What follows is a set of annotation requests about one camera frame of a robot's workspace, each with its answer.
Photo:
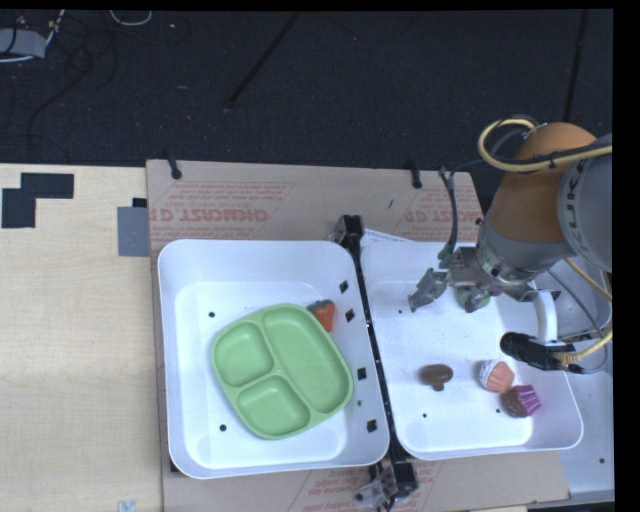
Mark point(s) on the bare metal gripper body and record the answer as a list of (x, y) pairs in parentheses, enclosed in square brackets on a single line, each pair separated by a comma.
[(475, 272)]

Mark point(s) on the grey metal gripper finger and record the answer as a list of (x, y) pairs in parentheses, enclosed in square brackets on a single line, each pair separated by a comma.
[(429, 290), (474, 300)]

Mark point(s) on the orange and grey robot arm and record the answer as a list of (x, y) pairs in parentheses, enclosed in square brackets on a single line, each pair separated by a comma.
[(540, 200)]

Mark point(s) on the orange toy cupcake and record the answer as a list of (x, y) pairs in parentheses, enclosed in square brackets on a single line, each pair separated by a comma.
[(497, 376)]

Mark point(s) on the brown toy mushroom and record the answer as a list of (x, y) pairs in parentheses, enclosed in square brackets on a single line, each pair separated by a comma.
[(435, 374)]

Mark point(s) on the orange toy carrot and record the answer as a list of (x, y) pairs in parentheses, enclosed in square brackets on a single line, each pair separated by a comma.
[(324, 312)]

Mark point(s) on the purple toy cupcake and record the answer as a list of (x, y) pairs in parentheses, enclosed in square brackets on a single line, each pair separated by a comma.
[(522, 400)]

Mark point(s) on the white plastic tray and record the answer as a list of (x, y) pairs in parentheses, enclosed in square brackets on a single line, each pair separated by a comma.
[(200, 450), (450, 435)]

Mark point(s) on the green divided plate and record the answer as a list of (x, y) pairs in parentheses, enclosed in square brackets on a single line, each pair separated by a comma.
[(295, 350)]

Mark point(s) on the brown cardboard board red print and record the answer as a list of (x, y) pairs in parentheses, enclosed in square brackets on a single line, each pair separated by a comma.
[(300, 200)]

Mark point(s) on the black cylinder on white bracket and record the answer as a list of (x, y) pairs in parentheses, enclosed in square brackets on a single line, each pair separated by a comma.
[(530, 349)]

